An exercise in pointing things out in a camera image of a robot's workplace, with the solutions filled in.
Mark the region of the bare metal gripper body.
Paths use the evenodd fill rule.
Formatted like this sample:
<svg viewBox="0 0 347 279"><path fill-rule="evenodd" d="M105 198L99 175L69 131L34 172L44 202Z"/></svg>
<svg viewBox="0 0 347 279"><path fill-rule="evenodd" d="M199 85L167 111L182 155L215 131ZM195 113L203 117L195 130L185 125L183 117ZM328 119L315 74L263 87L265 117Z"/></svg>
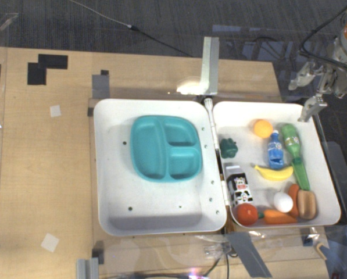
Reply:
<svg viewBox="0 0 347 279"><path fill-rule="evenodd" d="M330 60L334 60L347 67L347 39L336 38L328 47ZM347 68L329 63L324 64L323 75L319 83L319 92L322 94L334 94L342 98L347 95Z"/></svg>

